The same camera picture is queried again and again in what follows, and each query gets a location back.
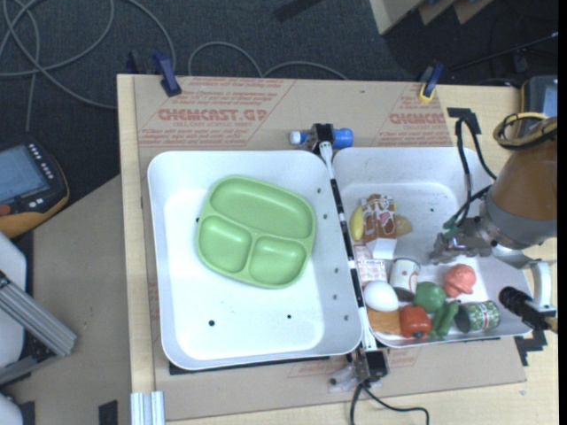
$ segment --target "green plate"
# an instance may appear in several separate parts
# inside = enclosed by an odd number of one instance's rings
[[[298,280],[314,240],[315,212],[305,198],[240,175],[212,186],[197,225],[197,252],[208,267],[272,289]]]

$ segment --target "device screen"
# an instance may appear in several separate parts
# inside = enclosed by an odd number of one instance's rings
[[[0,203],[48,188],[25,145],[0,152]]]

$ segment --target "soda can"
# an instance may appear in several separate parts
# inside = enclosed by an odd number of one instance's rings
[[[390,284],[400,301],[412,301],[414,299],[420,269],[420,264],[414,259],[395,259],[393,261]]]
[[[500,311],[494,301],[468,302],[459,305],[454,323],[461,332],[482,332],[500,324]]]

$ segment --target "black floor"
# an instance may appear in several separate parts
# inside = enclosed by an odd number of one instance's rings
[[[203,43],[220,41],[244,49],[262,73],[286,61],[315,62],[351,80],[413,81],[434,61],[444,65],[440,83],[519,87],[534,75],[557,74],[557,38],[499,55],[547,38],[558,30],[558,0],[495,0],[461,25],[453,9],[424,26],[410,13],[386,35],[377,32],[369,0],[114,0],[112,25],[90,53],[68,65],[36,75],[28,110],[33,65],[8,25],[0,20],[0,143],[27,130],[56,156],[69,181],[70,203],[120,171],[115,75],[127,72],[133,50],[148,60],[170,49],[146,8],[163,25],[175,47],[176,72],[188,73],[191,54]],[[7,0],[10,19],[21,5],[40,34],[39,63],[49,67],[84,52],[111,20],[109,0]],[[35,55],[34,25],[26,15],[15,32]],[[257,76],[236,50],[213,47],[192,61],[195,75]],[[336,79],[309,66],[276,71],[274,77]],[[54,84],[58,81],[80,98]]]

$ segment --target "wooden table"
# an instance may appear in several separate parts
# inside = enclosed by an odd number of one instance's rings
[[[131,382],[134,392],[149,393],[156,390],[154,374],[151,319],[148,297],[147,266],[144,246],[143,212],[140,206],[142,182],[140,178],[139,147],[136,126],[135,76],[119,75],[119,117],[121,147],[121,178],[124,207],[126,271],[128,284],[128,321]],[[325,92],[324,82],[320,83]],[[492,139],[492,128],[502,118],[519,109],[519,92],[500,87],[438,86],[441,107],[470,108],[483,128],[479,137],[485,160],[498,172],[508,157]],[[454,141],[453,129],[450,128]],[[472,148],[472,142],[465,140]],[[556,239],[527,252],[533,257],[556,258]],[[556,264],[553,267],[554,304],[556,302]],[[529,367],[525,368],[527,382],[424,393],[412,396],[388,398],[386,401],[397,407],[422,406],[429,410],[432,423],[558,423],[558,339],[547,333],[548,346],[543,352],[528,356]],[[432,371],[427,376],[434,377]],[[225,398],[211,398],[223,402]],[[286,408],[273,411],[210,417],[175,423],[195,424],[265,424],[265,423],[337,423],[348,421],[346,402],[320,406]],[[356,423],[424,423],[423,413],[399,414],[382,411],[373,401],[361,401],[356,410]]]

